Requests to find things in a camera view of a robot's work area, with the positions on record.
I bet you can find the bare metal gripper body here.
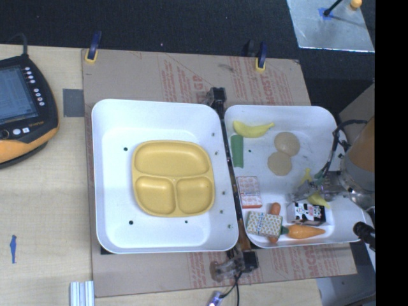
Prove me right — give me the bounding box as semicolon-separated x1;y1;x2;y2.
319;170;376;210

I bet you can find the yellow banana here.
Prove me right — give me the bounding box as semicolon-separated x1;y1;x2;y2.
300;167;331;210
232;120;276;139

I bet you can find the black and white cow carton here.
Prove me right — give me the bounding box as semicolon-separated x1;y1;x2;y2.
286;201;327;227

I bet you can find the small orange sausage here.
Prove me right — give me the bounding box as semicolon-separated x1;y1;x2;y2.
268;202;282;244

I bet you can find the beige round biscuit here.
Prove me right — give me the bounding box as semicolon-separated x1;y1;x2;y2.
266;151;293;176
273;131;301;157

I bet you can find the large orange carrot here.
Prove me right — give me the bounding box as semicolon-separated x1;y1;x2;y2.
282;223;326;240

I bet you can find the yellow patterned carton green cap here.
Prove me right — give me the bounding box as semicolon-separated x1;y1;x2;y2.
245;210;289;239

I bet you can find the red and white carton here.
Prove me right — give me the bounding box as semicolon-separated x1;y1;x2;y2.
236;175;263;210

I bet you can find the white plastic tray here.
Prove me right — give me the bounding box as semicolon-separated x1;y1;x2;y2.
91;98;240;255
223;104;368;249

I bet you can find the thin black and white rod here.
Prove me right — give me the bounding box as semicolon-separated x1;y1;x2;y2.
215;99;249;252

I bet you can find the green flat stick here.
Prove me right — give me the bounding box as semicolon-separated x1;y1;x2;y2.
230;134;245;169

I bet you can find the yellow divided plate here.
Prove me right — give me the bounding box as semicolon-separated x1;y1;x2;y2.
131;139;216;218

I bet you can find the brown cardboard board red print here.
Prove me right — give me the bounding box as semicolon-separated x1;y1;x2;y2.
80;47;358;298

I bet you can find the black cylinder on white bracket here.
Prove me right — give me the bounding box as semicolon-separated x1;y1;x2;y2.
353;221;376;252

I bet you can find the black block with thin wires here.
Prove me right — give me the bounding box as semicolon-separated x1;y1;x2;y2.
205;87;228;106
209;249;259;282

